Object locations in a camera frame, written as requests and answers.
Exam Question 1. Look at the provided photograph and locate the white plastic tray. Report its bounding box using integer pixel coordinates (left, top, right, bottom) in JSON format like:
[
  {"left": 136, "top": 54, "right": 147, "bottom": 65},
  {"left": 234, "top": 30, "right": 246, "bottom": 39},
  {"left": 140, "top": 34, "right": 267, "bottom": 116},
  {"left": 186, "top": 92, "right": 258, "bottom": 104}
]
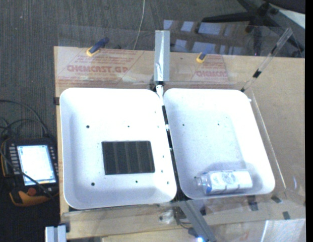
[
  {"left": 162, "top": 88, "right": 276, "bottom": 200},
  {"left": 59, "top": 87, "right": 177, "bottom": 210}
]

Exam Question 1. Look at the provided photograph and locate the black ribbed rectangular pad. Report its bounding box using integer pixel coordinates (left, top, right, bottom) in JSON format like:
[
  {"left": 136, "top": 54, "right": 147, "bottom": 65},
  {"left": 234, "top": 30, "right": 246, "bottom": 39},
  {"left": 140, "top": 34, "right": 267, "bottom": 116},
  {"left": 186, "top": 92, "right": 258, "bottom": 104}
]
[{"left": 101, "top": 140, "right": 156, "bottom": 175}]

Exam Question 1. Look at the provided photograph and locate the clear plastic bottle white label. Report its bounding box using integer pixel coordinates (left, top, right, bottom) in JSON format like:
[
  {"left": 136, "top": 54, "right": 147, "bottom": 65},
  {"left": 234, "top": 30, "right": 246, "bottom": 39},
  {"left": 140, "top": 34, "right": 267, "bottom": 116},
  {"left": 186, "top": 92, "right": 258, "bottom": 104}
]
[{"left": 196, "top": 169, "right": 254, "bottom": 196}]

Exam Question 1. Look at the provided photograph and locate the brown cardboard board red print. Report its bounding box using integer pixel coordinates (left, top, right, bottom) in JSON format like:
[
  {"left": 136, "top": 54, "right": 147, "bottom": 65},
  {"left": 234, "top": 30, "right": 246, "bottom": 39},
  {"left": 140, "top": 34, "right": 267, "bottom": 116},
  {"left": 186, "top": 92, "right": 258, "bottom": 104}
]
[{"left": 53, "top": 46, "right": 306, "bottom": 240}]

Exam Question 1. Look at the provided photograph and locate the black office chair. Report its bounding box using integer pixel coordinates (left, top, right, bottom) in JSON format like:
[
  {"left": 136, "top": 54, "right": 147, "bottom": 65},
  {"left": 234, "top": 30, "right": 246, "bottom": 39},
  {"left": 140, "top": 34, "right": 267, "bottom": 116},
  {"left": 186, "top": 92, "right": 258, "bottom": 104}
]
[{"left": 195, "top": 0, "right": 306, "bottom": 58}]

